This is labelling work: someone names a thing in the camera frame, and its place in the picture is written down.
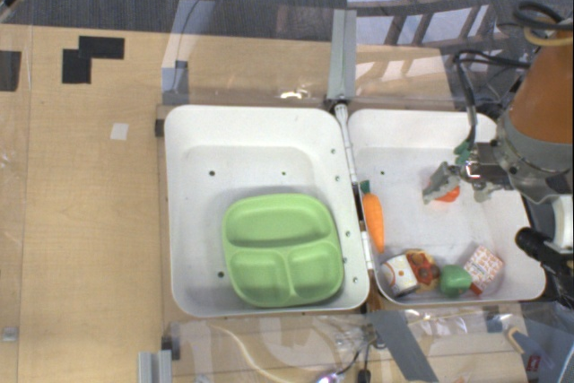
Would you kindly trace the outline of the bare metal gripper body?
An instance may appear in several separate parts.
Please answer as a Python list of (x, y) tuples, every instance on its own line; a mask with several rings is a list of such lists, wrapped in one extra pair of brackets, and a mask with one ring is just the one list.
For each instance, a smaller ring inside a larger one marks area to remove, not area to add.
[(512, 189), (494, 155), (496, 142), (478, 142), (459, 154), (460, 177), (474, 189)]

